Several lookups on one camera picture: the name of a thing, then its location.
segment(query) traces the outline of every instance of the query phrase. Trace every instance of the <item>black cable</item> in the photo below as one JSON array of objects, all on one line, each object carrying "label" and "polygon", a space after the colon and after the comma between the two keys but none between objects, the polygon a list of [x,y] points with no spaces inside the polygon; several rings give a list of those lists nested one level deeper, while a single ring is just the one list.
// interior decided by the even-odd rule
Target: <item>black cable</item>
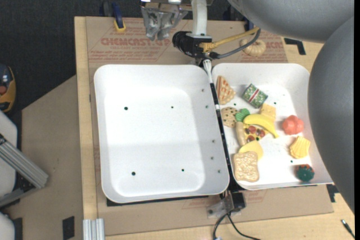
[{"label": "black cable", "polygon": [[233,54],[235,54],[236,52],[239,52],[239,51],[241,51],[241,50],[244,50],[246,47],[252,45],[256,40],[258,40],[258,38],[259,38],[259,36],[260,36],[260,33],[261,33],[261,29],[259,29],[259,30],[256,32],[254,38],[253,38],[251,41],[247,42],[247,43],[244,44],[243,46],[240,46],[240,47],[234,49],[233,51],[229,51],[229,52],[224,53],[224,54],[218,54],[218,53],[216,53],[216,52],[210,52],[210,53],[209,53],[209,56],[210,56],[210,58],[213,58],[213,59],[221,59],[221,58],[225,58],[225,57],[228,57],[228,56],[230,56],[230,55],[233,55]]},{"label": "black cable", "polygon": [[230,223],[232,224],[232,226],[234,227],[234,229],[236,230],[236,232],[238,234],[240,234],[241,236],[245,237],[245,238],[249,238],[249,239],[252,239],[252,240],[260,240],[259,238],[254,238],[254,237],[251,237],[251,236],[248,236],[248,235],[245,235],[245,234],[242,234],[235,226],[234,222],[232,221],[231,217],[230,217],[230,213],[227,213],[227,214],[224,214],[223,216],[221,216],[218,221],[215,223],[215,226],[214,226],[214,230],[213,230],[213,240],[215,240],[217,237],[216,237],[216,230],[218,229],[218,226],[219,224],[221,223],[221,221],[227,216],[230,220]]}]

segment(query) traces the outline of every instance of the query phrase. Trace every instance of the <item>toy banana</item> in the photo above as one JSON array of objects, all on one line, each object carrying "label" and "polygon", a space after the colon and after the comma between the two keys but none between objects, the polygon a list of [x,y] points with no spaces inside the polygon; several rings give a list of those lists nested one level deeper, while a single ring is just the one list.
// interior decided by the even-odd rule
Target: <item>toy banana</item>
[{"label": "toy banana", "polygon": [[276,133],[274,122],[272,122],[269,117],[261,114],[250,114],[244,118],[243,122],[245,124],[259,125],[268,130],[272,135],[274,135],[275,138],[279,137],[279,135]]}]

